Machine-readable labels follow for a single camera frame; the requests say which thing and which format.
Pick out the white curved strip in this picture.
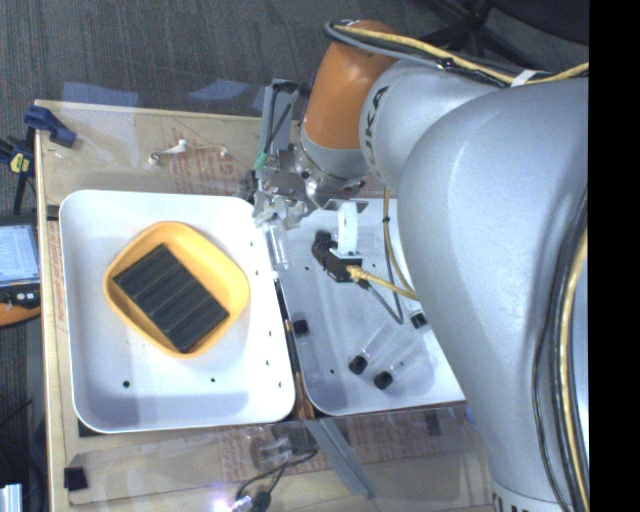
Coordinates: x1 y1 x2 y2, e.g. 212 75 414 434
148 138 230 167

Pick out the black ribbed block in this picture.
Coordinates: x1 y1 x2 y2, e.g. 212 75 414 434
111 242 232 355

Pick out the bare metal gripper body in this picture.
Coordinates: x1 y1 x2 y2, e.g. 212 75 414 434
257 147 370 210

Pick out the black cylinder on white bracket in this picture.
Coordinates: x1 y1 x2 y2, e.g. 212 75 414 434
311 198 370 284

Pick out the white plastic tray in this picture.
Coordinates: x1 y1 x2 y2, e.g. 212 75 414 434
272 197 469 418
58 188 298 435

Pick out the yellow bowl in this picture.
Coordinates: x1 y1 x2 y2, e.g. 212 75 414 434
102 220 252 360

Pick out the brown cardboard board red print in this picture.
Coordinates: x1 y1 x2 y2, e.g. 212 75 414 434
33 98 497 507

